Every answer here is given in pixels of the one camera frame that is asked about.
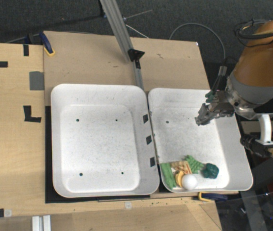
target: gray tape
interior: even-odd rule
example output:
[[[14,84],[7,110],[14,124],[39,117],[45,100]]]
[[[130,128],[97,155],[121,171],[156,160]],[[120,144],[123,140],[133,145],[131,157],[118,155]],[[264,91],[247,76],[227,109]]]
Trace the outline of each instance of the gray tape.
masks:
[[[29,73],[29,78],[30,78],[30,90],[45,89],[44,73],[39,71],[33,71]]]

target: white tray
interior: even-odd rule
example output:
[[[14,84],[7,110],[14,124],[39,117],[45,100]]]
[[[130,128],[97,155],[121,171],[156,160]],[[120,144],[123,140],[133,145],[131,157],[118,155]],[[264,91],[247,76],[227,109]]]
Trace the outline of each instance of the white tray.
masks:
[[[149,109],[159,162],[180,161],[191,155],[202,163],[215,164],[220,170],[216,179],[195,174],[198,185],[191,191],[180,187],[171,190],[162,177],[164,185],[171,192],[244,191],[253,184],[235,116],[214,119],[205,126],[198,126],[195,122],[194,118],[208,92],[164,88],[149,92]]]
[[[53,185],[64,197],[151,194],[159,174],[144,91],[61,84],[51,93]]]

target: egg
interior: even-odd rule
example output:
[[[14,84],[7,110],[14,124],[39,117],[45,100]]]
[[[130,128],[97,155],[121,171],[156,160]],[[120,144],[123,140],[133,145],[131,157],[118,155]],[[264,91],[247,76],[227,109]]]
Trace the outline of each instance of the egg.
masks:
[[[198,185],[198,180],[194,175],[187,174],[183,176],[181,183],[185,189],[193,190]]]

